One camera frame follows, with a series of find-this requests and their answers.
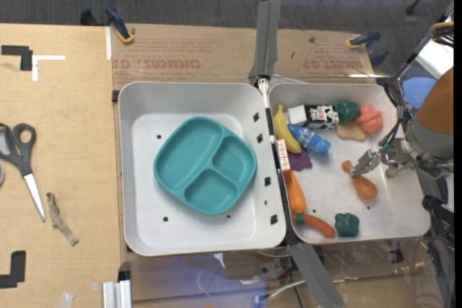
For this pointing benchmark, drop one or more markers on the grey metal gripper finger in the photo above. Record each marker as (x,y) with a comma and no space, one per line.
(371,158)
(358,169)

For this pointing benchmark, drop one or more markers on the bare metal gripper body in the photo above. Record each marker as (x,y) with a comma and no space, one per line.
(398,155)

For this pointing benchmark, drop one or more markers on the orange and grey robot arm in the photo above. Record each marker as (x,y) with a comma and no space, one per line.
(438,108)

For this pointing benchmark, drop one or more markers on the orange chicken drumstick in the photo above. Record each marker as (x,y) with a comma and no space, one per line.
(365,187)

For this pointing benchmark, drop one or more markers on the white plastic tray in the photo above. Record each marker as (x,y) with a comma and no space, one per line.
(335,191)
(144,227)

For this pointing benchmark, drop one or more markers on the beige biscuit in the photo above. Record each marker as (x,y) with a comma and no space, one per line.
(350,132)

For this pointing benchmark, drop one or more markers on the pink toy food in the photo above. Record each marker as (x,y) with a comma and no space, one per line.
(371,120)

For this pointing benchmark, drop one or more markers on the green broccoli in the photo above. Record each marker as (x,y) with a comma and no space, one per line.
(347,111)
(347,225)

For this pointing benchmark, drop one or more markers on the blue bottle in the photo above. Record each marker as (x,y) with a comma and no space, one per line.
(309,140)

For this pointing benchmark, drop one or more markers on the purple grapes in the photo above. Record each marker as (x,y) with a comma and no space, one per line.
(299,161)

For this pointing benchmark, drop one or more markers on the cow print milk carton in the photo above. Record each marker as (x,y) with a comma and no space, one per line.
(317,116)

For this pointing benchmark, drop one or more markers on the orange toy sausage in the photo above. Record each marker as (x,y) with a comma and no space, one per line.
(296,194)

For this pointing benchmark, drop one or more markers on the orange carrot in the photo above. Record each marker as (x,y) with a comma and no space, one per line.
(319,224)

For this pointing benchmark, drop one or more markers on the small white and red carton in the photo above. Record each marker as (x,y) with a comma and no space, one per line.
(283,155)

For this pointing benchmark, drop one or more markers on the yellow banana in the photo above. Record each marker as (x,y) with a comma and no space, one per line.
(282,130)

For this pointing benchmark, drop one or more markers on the teal divided plate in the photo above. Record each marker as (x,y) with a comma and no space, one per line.
(195,155)

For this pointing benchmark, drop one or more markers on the brown cardboard board, red print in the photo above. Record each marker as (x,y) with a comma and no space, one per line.
(180,57)

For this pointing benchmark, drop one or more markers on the grey cloth strip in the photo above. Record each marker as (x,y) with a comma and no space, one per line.
(57,216)

